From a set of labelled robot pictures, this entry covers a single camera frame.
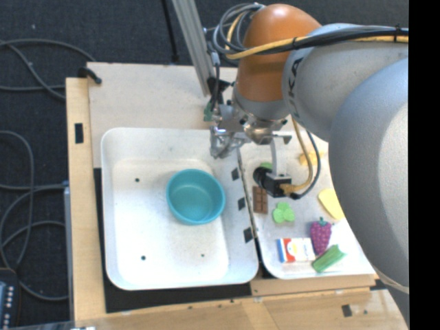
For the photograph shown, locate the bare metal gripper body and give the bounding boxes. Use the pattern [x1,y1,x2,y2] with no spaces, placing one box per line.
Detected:
[210,103,289,146]

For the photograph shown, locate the yellow crinkled piece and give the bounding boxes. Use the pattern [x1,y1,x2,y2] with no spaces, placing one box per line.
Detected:
[298,149,326,167]

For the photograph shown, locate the teal bowl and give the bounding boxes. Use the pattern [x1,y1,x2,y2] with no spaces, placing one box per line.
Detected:
[166,168,227,226]

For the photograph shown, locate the brown chocolate bar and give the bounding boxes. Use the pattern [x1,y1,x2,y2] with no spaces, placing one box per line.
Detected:
[252,186,270,215]

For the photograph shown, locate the light green broccoli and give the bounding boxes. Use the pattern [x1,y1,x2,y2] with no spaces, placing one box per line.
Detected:
[272,201,296,224]

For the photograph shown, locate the pale wood board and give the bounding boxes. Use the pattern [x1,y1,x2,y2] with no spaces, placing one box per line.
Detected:
[85,62,379,297]

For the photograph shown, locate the pale yellow flat wedge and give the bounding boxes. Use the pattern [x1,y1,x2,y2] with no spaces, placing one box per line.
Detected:
[318,188,346,221]

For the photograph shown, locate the white plastic tray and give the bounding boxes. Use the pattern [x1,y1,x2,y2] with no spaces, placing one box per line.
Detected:
[100,127,259,291]
[236,138,377,281]

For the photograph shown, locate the purple grapes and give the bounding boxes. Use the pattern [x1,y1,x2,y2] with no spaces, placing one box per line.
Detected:
[309,217,333,256]

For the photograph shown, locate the red white blue carton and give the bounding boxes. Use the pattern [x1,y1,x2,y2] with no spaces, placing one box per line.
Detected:
[276,237,317,263]

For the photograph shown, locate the green ribbed stick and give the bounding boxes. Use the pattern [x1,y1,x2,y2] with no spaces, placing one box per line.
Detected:
[311,244,347,274]

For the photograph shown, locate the black cylinder on white bracket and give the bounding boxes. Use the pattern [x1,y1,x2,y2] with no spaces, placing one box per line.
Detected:
[253,133,294,199]

